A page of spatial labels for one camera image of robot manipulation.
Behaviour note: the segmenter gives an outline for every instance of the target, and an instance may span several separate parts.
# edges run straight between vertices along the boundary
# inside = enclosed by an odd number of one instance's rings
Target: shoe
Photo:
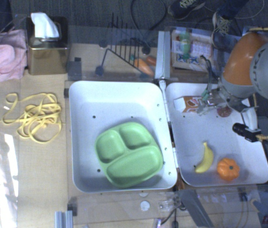
[[[185,19],[194,10],[201,9],[204,0],[177,0],[168,7],[167,12],[176,20]]]
[[[224,19],[217,12],[213,15],[214,31],[212,33],[212,44],[215,48],[231,52],[237,40],[229,35],[231,20]]]

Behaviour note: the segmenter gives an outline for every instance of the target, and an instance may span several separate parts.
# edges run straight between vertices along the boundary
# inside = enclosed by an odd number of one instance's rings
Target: green plate
[[[101,133],[96,139],[95,150],[106,177],[119,188],[146,181],[163,165],[156,141],[143,125],[135,122]]]

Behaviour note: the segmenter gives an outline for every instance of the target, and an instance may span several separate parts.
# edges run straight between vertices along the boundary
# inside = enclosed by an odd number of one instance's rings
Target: toy pumpkin
[[[236,161],[229,158],[223,158],[217,164],[217,172],[221,179],[231,181],[239,177],[240,167]]]

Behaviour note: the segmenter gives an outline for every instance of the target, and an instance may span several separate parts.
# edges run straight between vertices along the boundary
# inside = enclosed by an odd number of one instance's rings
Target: yellow banana
[[[207,171],[212,165],[214,160],[213,151],[208,147],[207,142],[204,142],[203,145],[204,145],[203,160],[195,167],[196,173],[203,173]]]

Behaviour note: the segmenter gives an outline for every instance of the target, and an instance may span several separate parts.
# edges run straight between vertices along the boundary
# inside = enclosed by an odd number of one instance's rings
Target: gray floor
[[[130,4],[132,0],[10,0],[15,13],[30,14],[31,12],[45,12],[51,16],[65,16],[71,26],[106,27],[114,13],[122,18],[124,23],[133,27],[130,18]],[[174,0],[162,0],[168,7]],[[202,18],[211,17],[213,12],[222,4],[221,0],[207,0],[206,8],[192,13],[185,21],[174,21],[167,16],[156,30],[164,30],[166,26],[191,27]],[[243,26],[268,27],[268,0],[250,0],[237,15],[240,29]],[[148,29],[164,14],[164,7],[157,0],[136,0],[134,4],[134,18],[139,28]],[[201,29],[211,30],[211,20],[205,20],[198,25]],[[235,23],[232,34],[238,34]]]

